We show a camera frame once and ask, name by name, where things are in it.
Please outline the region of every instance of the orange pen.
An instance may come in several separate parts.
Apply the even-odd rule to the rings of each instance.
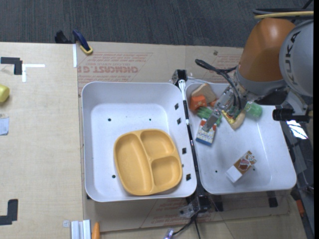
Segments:
[[[92,239],[100,239],[100,224],[96,222],[92,231]]]

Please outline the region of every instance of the white plastic tray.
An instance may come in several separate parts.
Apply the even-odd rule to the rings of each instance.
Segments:
[[[201,83],[187,86],[186,96]],[[210,84],[219,97],[227,84]],[[200,180],[205,190],[211,194],[231,194],[243,192],[287,190],[296,184],[296,172],[286,145],[281,125],[272,119],[274,106],[262,106],[259,119],[246,115],[243,124],[233,130],[226,119],[215,133],[211,146],[195,141],[195,149],[200,170]],[[200,118],[189,111],[189,120],[195,140]],[[225,172],[246,151],[256,157],[255,169],[250,169],[236,183],[232,183]]]
[[[92,82],[83,88],[82,107],[85,189],[93,200],[115,202],[187,197],[195,191],[196,175],[182,95],[175,85]],[[121,184],[113,147],[120,135],[148,128],[161,129],[173,139],[182,163],[182,180],[166,192],[134,196]]]

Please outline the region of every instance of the gray floor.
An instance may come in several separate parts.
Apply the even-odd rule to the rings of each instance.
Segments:
[[[54,43],[59,30],[74,41],[77,29],[88,41],[243,47],[257,23],[253,9],[302,8],[307,1],[0,0],[0,41]],[[294,145],[296,139],[289,140]],[[298,173],[313,165],[313,149],[304,141],[291,151]],[[314,195],[299,187],[300,181],[292,194],[303,200],[305,231],[312,239]]]

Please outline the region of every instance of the yellow tray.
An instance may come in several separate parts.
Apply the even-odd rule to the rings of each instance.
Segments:
[[[146,196],[169,190],[182,177],[175,144],[159,129],[121,135],[114,144],[114,161],[123,187],[132,195]]]

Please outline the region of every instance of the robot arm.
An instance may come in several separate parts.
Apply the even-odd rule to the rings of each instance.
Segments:
[[[222,111],[236,119],[247,102],[289,104],[291,109],[274,110],[273,119],[308,122],[308,107],[300,95],[313,96],[313,43],[313,20],[297,26],[286,19],[259,21],[247,39],[233,79],[227,79],[230,84],[203,130],[209,131]],[[204,61],[196,63],[222,74]]]

